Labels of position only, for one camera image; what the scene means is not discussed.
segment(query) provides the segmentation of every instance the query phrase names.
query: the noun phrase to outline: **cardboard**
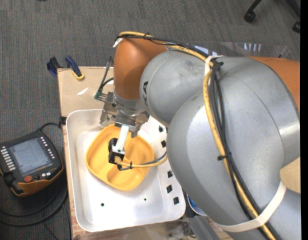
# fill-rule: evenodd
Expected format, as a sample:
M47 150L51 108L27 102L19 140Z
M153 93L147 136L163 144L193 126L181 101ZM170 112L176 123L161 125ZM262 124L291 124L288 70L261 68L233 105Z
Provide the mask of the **cardboard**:
M61 116L65 119L76 110L101 109L104 103L94 99L105 74L105 67L84 66L79 67L84 79L77 80L70 68L58 68L58 89ZM113 77L113 68L108 70L106 79ZM103 92L113 91L113 82L105 85Z

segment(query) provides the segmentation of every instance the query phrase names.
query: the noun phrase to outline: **white tray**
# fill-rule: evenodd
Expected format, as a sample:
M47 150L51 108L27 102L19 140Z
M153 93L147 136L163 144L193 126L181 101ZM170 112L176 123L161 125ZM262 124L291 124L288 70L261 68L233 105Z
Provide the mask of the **white tray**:
M76 219L89 232L174 221L185 212L182 188L170 176L169 161L152 167L135 189L120 191L96 178L85 165L85 152L100 132L101 109L77 110L66 121ZM166 129L150 117L138 132L153 147L155 158L166 151Z

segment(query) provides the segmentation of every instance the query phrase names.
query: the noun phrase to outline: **gray carpet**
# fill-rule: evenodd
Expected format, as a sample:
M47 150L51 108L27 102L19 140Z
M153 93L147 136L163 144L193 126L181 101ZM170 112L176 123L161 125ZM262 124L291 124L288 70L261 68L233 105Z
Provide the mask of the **gray carpet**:
M237 42L287 47L289 58L300 61L300 33L292 30L299 19L285 0L263 0L254 10L254 22L248 23L244 15L253 2L0 0L0 143L59 121L58 80L46 66L50 57L55 56L63 67L67 55L79 66L105 66L122 31L202 46ZM51 125L46 132L63 156L61 131ZM0 177L0 207L19 214L34 211L49 200L53 188L56 185L19 200ZM19 218L0 212L0 219L18 225L35 222L53 211L65 193L66 186L60 186L59 195L42 213ZM0 240L69 239L67 202L64 207L31 226L0 222Z

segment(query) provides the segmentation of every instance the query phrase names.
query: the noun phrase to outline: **robotic arm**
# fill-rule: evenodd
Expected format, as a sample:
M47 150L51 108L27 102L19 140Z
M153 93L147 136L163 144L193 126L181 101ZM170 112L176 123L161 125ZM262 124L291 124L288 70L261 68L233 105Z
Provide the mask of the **robotic arm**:
M301 195L280 180L300 157L299 75L297 61L211 57L123 32L100 125L121 127L110 152L124 155L127 132L154 117L177 180L233 239L300 240Z

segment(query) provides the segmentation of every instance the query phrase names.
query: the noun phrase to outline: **yellow cable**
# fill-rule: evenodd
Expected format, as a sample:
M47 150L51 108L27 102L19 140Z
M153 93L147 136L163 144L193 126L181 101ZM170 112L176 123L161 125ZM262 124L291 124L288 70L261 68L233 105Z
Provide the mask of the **yellow cable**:
M122 35L131 35L131 36L149 36L149 37L153 37L149 34L144 34L144 33L140 33L140 32L134 32L134 31L124 31L124 32L121 32L119 34L119 36L122 36ZM182 51L182 52L185 52L185 53L188 53L190 55L193 55L199 59L201 59L203 62L206 61L206 57L201 55L200 53L196 52L196 51L193 51L191 49L188 49L188 48L185 48L183 46L179 46L179 45L170 45L168 42L165 42L165 41L160 41L160 40L155 40L158 44L161 44L161 45L167 45L173 49L176 49L176 50L179 50L179 51ZM209 62L209 65L210 67L213 67L213 63L210 61ZM208 119L208 122L209 122L209 125L210 125L210 129L211 129L211 132L213 134L213 137L214 137L214 140L215 140L215 143L216 143L216 146L218 148L218 151L219 153L221 154L221 156L225 156L225 149L224 149L224 146L223 146L223 143L222 143L222 140L220 138L220 135L219 135L219 132L217 130L217 127L215 125L215 121L214 121L214 117L213 117L213 113L212 113L212 110L211 110L211 105L210 105L210 99L209 99L209 92L208 92L208 86L209 86L209 80L211 78L211 74L212 74L212 71L210 70L205 78L204 78L204 81L203 81L203 99L204 99L204 106L205 106L205 111L206 111L206 115L207 115L207 119ZM225 169L227 171L227 174L231 177L230 175L230 170L229 170L229 165L228 165L228 162L226 159L223 159L223 163L224 163L224 166L225 166ZM121 165L124 165L124 166L127 166L129 167L130 165L127 164L127 163L121 163ZM249 198L246 196L242 186L240 185L236 175L234 174L234 181L236 182L236 185L237 185L237 191L242 199L242 201L244 202L244 204L246 205L246 207L248 208L248 210L250 211L250 213L252 214L252 216L254 218L258 217L259 214L257 213L257 211L255 210L255 208L253 207L253 205L251 204ZM268 238L270 238L271 240L276 240L276 238L273 236L273 234L271 233L271 231L268 229L268 227L264 224L263 226L261 226L262 230L264 231L264 233L268 236Z
M210 105L210 98L209 98L209 91L208 91L208 85L209 85L209 80L211 78L211 74L212 71L210 70L203 81L203 99L204 99L204 106L205 106L205 111L206 111L206 115L207 115L207 119L209 122L209 126L211 128L213 137L215 139L215 143L217 145L218 151L220 153L221 156L225 156L225 150L224 150L224 146L222 144L219 132L217 130L217 127L215 125L214 122L214 118L213 118L213 113L212 113L212 109L211 109L211 105ZM223 163L225 165L226 171L227 173L230 175L230 171L229 171L229 164L228 161L226 159L223 159ZM237 191L242 199L242 201L244 202L244 204L246 205L246 207L248 208L249 212L252 214L252 216L254 218L258 217L259 214L258 212L254 209L253 205L251 204L249 198L246 196L242 186L240 185L236 175L234 174L234 180L236 182L237 185ZM264 224L261 226L261 228L263 229L264 233L272 240L275 240L276 238L273 236L273 234L271 233L271 231L268 229L268 227Z
M122 162L122 159L119 156L115 157L115 163L120 165L120 166L126 166L126 167L132 167L132 168L148 168L148 167L153 167L153 166L159 166L163 164L166 160L168 159L168 155L166 155L162 160L149 163L149 164L132 164L130 165L129 163Z

